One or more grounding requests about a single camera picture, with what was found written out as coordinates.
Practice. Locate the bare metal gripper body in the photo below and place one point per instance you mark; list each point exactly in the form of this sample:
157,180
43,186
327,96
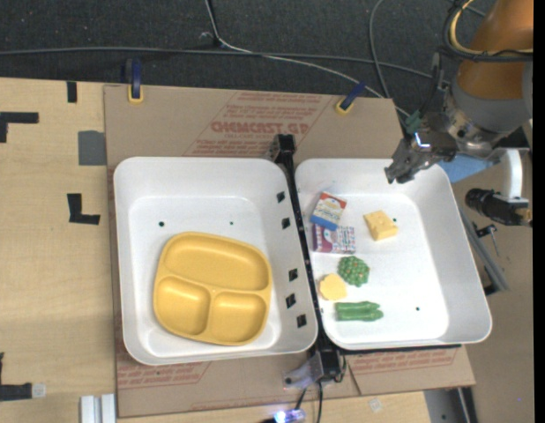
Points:
435,141

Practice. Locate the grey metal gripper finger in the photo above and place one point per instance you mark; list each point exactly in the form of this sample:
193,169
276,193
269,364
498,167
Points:
416,168
395,171

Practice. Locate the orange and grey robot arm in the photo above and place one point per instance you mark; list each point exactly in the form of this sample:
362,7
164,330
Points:
497,64

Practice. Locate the yellow cheese wedge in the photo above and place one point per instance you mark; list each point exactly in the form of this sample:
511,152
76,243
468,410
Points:
380,225

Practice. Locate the blue and red carton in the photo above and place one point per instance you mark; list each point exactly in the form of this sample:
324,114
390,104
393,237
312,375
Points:
327,210

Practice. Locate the purple and pink packet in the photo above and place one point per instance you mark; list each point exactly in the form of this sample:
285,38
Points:
336,240

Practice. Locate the green peas pile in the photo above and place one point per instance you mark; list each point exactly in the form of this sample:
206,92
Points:
353,271

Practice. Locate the white plastic tray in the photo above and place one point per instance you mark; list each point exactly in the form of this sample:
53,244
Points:
422,280
193,183

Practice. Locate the thin black rod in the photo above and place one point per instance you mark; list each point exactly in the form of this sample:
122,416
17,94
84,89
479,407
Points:
301,236

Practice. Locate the pale yellow biscuit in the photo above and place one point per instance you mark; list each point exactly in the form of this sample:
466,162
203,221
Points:
332,287

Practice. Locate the green bean bundle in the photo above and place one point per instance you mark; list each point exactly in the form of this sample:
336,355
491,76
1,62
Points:
358,311

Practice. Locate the yellow divided plate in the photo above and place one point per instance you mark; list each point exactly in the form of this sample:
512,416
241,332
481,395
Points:
211,289

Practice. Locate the brown cardboard board red print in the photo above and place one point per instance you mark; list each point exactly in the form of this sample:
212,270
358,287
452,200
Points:
175,121

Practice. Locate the black cylinder on white bracket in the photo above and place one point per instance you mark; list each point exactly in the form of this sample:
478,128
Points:
497,207

